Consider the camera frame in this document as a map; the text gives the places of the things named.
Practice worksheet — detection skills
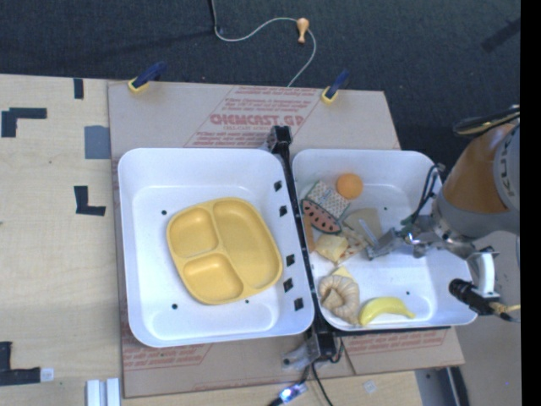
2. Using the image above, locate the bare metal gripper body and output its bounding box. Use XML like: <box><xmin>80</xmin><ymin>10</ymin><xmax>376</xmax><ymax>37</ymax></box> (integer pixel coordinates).
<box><xmin>391</xmin><ymin>217</ymin><xmax>477</xmax><ymax>261</ymax></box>

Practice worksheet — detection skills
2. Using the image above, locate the beige bread slice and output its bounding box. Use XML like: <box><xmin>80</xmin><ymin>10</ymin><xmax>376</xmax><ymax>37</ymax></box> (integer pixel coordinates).
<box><xmin>342</xmin><ymin>207</ymin><xmax>384</xmax><ymax>241</ymax></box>

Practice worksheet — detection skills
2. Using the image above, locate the pizza slice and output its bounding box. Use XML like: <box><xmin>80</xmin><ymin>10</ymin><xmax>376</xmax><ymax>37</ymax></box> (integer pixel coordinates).
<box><xmin>337</xmin><ymin>226</ymin><xmax>369</xmax><ymax>262</ymax></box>

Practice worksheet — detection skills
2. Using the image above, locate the white plastic tray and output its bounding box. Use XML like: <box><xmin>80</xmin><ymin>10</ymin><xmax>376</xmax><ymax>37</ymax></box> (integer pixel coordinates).
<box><xmin>291</xmin><ymin>148</ymin><xmax>479</xmax><ymax>332</ymax></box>
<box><xmin>117</xmin><ymin>146</ymin><xmax>316</xmax><ymax>348</ymax></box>

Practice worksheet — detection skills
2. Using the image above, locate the yellow cheese wedge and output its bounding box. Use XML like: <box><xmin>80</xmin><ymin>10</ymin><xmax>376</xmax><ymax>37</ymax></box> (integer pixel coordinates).
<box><xmin>314</xmin><ymin>233</ymin><xmax>350</xmax><ymax>264</ymax></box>

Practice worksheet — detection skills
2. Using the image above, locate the orange ball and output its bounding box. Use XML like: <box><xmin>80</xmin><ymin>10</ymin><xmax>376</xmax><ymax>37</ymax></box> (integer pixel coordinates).
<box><xmin>336</xmin><ymin>172</ymin><xmax>365</xmax><ymax>200</ymax></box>

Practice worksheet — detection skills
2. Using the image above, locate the patterned white green packet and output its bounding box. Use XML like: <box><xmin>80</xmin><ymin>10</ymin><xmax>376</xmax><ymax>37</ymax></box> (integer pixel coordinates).
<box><xmin>304</xmin><ymin>179</ymin><xmax>352</xmax><ymax>220</ymax></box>

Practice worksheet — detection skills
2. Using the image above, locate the red watermelon slice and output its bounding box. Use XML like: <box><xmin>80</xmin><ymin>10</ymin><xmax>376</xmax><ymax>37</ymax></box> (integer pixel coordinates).
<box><xmin>299</xmin><ymin>199</ymin><xmax>343</xmax><ymax>236</ymax></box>

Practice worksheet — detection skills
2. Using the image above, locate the yellow banana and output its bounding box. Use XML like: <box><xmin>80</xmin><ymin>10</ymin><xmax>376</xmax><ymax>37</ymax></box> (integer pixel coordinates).
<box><xmin>358</xmin><ymin>296</ymin><xmax>417</xmax><ymax>327</ymax></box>

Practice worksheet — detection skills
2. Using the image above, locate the orange carrot piece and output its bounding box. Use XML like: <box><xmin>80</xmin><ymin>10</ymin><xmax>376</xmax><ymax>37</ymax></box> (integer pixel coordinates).
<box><xmin>303</xmin><ymin>213</ymin><xmax>317</xmax><ymax>254</ymax></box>

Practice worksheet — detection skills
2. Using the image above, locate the tan croissant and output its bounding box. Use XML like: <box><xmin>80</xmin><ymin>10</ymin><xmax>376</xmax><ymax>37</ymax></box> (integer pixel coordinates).
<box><xmin>317</xmin><ymin>273</ymin><xmax>362</xmax><ymax>326</ymax></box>

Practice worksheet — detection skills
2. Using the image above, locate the thin black rod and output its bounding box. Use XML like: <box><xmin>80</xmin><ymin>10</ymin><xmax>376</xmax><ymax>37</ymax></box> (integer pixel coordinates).
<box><xmin>278</xmin><ymin>140</ymin><xmax>336</xmax><ymax>357</ymax></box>

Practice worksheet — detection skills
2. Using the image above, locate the yellow divided plate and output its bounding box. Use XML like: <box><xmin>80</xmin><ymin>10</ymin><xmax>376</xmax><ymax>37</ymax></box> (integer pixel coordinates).
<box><xmin>165</xmin><ymin>196</ymin><xmax>284</xmax><ymax>306</ymax></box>

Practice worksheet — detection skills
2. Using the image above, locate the tan toy drumstick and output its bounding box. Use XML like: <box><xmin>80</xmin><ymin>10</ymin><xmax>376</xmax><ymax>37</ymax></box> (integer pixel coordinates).
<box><xmin>295</xmin><ymin>17</ymin><xmax>311</xmax><ymax>45</ymax></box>

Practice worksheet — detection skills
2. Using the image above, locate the brown cardboard board red print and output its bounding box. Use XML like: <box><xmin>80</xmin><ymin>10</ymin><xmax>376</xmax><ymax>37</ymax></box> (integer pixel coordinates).
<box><xmin>107</xmin><ymin>80</ymin><xmax>466</xmax><ymax>399</ymax></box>

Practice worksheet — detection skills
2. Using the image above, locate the black cylinder on white bracket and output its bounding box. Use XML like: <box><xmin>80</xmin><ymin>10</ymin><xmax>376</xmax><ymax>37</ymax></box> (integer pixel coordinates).
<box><xmin>448</xmin><ymin>250</ymin><xmax>502</xmax><ymax>316</ymax></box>

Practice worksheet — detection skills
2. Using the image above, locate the black block with thin wires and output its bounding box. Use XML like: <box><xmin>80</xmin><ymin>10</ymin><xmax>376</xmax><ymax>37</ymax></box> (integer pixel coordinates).
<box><xmin>264</xmin><ymin>124</ymin><xmax>293</xmax><ymax>155</ymax></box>
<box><xmin>311</xmin><ymin>326</ymin><xmax>344</xmax><ymax>362</ymax></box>

